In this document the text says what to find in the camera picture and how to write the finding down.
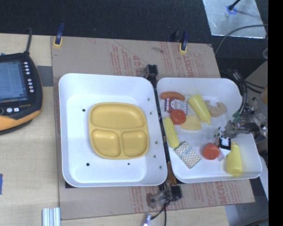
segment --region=blue marker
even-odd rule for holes
[[[0,195],[2,195],[3,174],[0,173]]]

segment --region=patterned packet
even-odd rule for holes
[[[192,168],[201,159],[186,141],[179,145],[174,152],[188,168]]]

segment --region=yellow mustard bottle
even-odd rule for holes
[[[242,161],[240,155],[240,149],[236,143],[232,141],[231,151],[226,156],[227,160],[227,172],[233,175],[239,175],[242,173]]]
[[[202,120],[202,122],[206,122],[209,125],[211,124],[211,114],[209,113],[208,108],[200,94],[196,94],[190,97],[188,99],[188,103]]]

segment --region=wooden table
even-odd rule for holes
[[[0,54],[23,52],[28,35],[0,34]],[[30,56],[36,65],[52,66],[50,36],[34,35]],[[42,209],[59,207],[53,87],[44,90],[42,113],[20,130],[0,136],[0,226],[40,226]],[[140,226],[145,214],[62,220],[62,226]],[[161,213],[152,226],[164,225]],[[167,225],[226,226],[225,208],[167,212]]]

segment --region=cardboard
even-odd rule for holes
[[[159,211],[147,205],[148,194],[158,186],[73,188],[65,183],[61,165],[58,81],[66,73],[140,76],[147,65],[158,66],[158,78],[218,78],[213,49],[208,44],[188,44],[180,54],[179,43],[64,37],[61,47],[51,46],[58,155],[61,219],[91,218]],[[180,210],[254,202],[250,181],[181,184],[182,199],[167,210]]]

